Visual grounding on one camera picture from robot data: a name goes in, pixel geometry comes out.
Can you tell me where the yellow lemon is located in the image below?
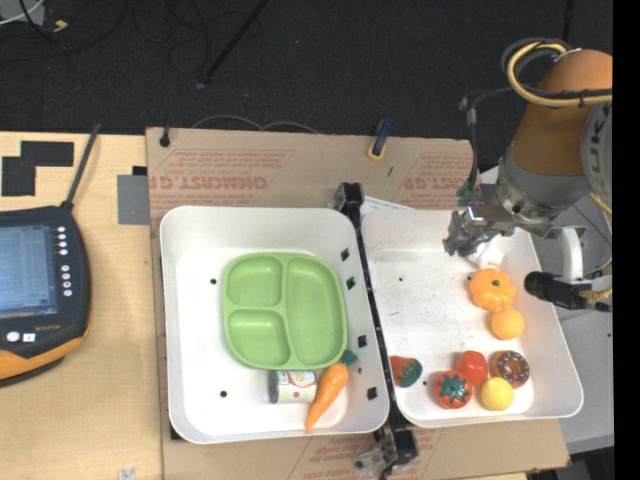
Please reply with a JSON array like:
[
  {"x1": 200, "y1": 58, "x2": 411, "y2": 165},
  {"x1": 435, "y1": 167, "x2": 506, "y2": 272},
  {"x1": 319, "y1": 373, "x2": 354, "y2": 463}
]
[{"x1": 480, "y1": 376, "x2": 516, "y2": 412}]

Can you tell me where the white plastic tray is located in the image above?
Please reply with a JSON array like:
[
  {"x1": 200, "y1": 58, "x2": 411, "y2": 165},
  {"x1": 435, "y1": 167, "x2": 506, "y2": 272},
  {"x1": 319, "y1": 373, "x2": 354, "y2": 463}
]
[
  {"x1": 359, "y1": 206, "x2": 585, "y2": 430},
  {"x1": 159, "y1": 205, "x2": 392, "y2": 445}
]

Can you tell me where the green divided plate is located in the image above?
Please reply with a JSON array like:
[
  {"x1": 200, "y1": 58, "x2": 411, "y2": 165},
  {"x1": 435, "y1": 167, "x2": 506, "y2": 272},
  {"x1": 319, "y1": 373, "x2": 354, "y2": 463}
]
[{"x1": 221, "y1": 252, "x2": 349, "y2": 371}]

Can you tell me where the orange fruit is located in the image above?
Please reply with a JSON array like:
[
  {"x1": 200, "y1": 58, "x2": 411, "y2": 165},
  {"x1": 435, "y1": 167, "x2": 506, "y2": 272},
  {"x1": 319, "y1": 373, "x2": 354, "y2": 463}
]
[{"x1": 490, "y1": 307, "x2": 526, "y2": 341}]

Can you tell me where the red pepper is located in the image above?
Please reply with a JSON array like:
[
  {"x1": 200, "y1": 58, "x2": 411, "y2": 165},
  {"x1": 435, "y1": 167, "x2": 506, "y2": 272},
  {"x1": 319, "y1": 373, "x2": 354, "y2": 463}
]
[{"x1": 454, "y1": 350, "x2": 490, "y2": 388}]

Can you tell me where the black block with thin wires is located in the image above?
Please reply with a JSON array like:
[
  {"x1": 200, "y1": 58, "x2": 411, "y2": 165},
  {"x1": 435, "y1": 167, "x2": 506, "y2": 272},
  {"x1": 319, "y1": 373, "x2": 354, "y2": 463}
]
[
  {"x1": 332, "y1": 181, "x2": 365, "y2": 214},
  {"x1": 353, "y1": 426, "x2": 420, "y2": 475}
]

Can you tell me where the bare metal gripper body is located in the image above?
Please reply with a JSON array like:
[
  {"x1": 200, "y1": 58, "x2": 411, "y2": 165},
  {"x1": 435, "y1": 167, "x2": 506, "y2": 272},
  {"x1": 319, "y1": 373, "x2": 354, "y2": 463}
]
[{"x1": 451, "y1": 182, "x2": 557, "y2": 243}]

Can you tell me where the orange pumpkin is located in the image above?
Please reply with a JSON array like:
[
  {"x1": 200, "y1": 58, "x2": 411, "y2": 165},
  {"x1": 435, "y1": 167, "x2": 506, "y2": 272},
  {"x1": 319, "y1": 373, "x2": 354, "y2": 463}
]
[{"x1": 468, "y1": 267, "x2": 517, "y2": 312}]

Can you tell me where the red strawberry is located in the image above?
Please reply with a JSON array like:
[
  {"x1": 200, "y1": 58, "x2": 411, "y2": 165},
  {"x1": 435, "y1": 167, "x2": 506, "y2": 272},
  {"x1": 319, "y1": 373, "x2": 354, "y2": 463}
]
[{"x1": 389, "y1": 355, "x2": 424, "y2": 389}]

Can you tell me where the orange carrot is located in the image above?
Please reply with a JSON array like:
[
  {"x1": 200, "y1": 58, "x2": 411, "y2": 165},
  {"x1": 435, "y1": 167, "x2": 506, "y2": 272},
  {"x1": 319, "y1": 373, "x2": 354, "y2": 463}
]
[{"x1": 304, "y1": 349, "x2": 359, "y2": 432}]

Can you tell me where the small white printed can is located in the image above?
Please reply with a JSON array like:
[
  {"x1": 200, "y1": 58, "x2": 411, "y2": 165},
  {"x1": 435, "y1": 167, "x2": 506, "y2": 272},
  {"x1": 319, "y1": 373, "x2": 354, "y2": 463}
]
[{"x1": 267, "y1": 369, "x2": 319, "y2": 405}]

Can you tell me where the black cylinder on white bracket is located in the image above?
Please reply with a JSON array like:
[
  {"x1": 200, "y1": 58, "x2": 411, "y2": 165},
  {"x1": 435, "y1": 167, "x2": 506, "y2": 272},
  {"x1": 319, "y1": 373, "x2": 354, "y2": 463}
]
[{"x1": 523, "y1": 225, "x2": 610, "y2": 312}]

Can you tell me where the brown cardboard board, red print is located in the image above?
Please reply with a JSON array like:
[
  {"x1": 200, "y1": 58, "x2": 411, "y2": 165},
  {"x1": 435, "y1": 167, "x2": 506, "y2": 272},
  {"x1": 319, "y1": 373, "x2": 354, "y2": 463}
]
[{"x1": 144, "y1": 126, "x2": 572, "y2": 480}]

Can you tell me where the brown sprinkled doughnut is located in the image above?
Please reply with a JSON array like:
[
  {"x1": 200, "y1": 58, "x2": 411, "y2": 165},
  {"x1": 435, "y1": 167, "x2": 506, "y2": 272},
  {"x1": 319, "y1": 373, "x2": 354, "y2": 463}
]
[{"x1": 488, "y1": 350, "x2": 531, "y2": 390}]

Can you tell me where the red tomato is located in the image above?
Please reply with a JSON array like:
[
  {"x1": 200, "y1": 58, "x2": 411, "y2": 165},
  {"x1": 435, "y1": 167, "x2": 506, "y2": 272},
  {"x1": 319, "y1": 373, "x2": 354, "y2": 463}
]
[{"x1": 432, "y1": 369, "x2": 474, "y2": 411}]

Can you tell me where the white crumpled object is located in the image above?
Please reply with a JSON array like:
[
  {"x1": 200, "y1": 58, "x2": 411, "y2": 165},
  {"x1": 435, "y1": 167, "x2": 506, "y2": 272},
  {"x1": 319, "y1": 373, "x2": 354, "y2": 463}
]
[{"x1": 466, "y1": 237, "x2": 505, "y2": 270}]

